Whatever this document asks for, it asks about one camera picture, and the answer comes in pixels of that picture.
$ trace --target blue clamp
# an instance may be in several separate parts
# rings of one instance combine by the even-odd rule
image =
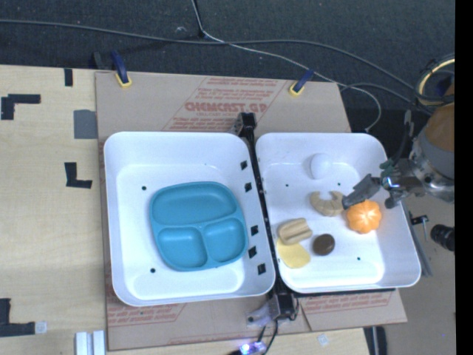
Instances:
[[[294,97],[299,96],[304,90],[304,84],[306,84],[312,78],[312,76],[313,70],[307,70],[302,76],[301,80],[290,86],[289,93]]]
[[[117,51],[113,50],[110,55],[112,56],[113,64],[117,69],[117,73],[115,74],[115,76],[118,80],[118,83],[122,88],[130,87],[132,85],[132,80],[126,72],[125,63],[123,62],[123,59],[121,58],[120,54],[118,54]]]

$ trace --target brown round object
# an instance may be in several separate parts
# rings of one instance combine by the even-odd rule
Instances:
[[[312,250],[317,255],[328,255],[335,248],[335,239],[330,234],[319,235],[312,244]]]

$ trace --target white tray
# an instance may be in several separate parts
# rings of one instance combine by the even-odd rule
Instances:
[[[256,296],[270,290],[275,270],[250,155],[240,138],[227,133],[120,132],[107,139],[104,160],[112,284],[122,301],[159,305]],[[248,253],[236,262],[175,271],[161,259],[149,202],[163,187],[192,181],[221,183],[238,200],[247,224]],[[248,183],[251,189],[246,191]]]
[[[365,175],[379,176],[379,165],[387,157],[383,146],[371,135],[356,133],[270,133],[256,142],[259,170],[273,232],[281,223],[304,217],[313,236],[301,244],[309,252],[310,263],[288,268],[278,257],[285,284],[300,293],[400,288],[415,284],[421,275],[409,224],[401,205],[386,209],[389,193],[381,189],[370,200],[381,209],[380,227],[359,234],[347,227],[345,214],[325,217],[310,205],[310,194],[320,191],[331,199],[330,191],[348,195]],[[328,154],[333,162],[322,179],[310,174],[310,159],[316,153]],[[329,233],[335,248],[326,256],[312,251],[317,235]]]

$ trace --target light wood surface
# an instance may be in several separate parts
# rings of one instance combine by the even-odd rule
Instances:
[[[47,333],[0,338],[0,354],[73,354],[79,331],[106,330],[98,143],[74,139],[73,112],[95,111],[93,70],[0,66],[0,96],[41,94],[0,121],[0,298],[10,321],[46,321]],[[65,162],[91,189],[67,188]],[[324,334],[328,345],[318,337]],[[120,354],[226,354],[242,341]],[[361,328],[277,336],[270,354],[367,355]]]

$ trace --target blue divided plate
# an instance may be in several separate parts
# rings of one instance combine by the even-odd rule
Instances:
[[[149,214],[161,257],[178,271],[223,266],[248,248],[242,210],[223,184],[195,182],[160,189]]]

